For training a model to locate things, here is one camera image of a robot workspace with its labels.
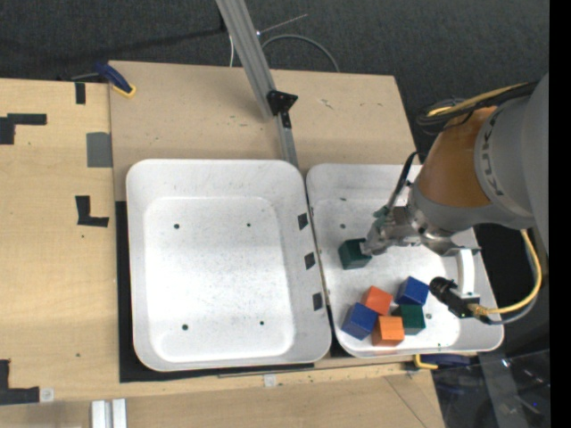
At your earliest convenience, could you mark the blue cube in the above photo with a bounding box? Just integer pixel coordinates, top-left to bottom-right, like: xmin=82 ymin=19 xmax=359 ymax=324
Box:
xmin=341 ymin=301 xmax=380 ymax=342
xmin=394 ymin=276 xmax=431 ymax=307

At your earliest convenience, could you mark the orange cube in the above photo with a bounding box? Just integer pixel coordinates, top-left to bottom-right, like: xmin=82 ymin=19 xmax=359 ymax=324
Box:
xmin=360 ymin=285 xmax=394 ymax=317
xmin=370 ymin=315 xmax=406 ymax=348

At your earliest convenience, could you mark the pale wood board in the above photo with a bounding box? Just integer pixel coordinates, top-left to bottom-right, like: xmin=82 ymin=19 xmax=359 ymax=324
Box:
xmin=108 ymin=60 xmax=434 ymax=379

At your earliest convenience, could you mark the green cube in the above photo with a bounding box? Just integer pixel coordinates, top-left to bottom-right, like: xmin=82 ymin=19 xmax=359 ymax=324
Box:
xmin=397 ymin=303 xmax=427 ymax=336
xmin=337 ymin=237 xmax=374 ymax=271

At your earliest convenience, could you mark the white plastic tray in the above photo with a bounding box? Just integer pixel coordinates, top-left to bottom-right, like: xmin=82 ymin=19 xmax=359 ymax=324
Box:
xmin=125 ymin=158 xmax=333 ymax=373
xmin=305 ymin=162 xmax=506 ymax=359

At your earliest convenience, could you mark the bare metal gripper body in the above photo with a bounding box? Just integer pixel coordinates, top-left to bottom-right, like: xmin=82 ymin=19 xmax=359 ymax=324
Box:
xmin=377 ymin=204 xmax=482 ymax=256

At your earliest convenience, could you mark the black cylinder on white bracket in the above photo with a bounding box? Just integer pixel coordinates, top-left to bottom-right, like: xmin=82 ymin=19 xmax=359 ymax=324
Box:
xmin=428 ymin=247 xmax=482 ymax=320

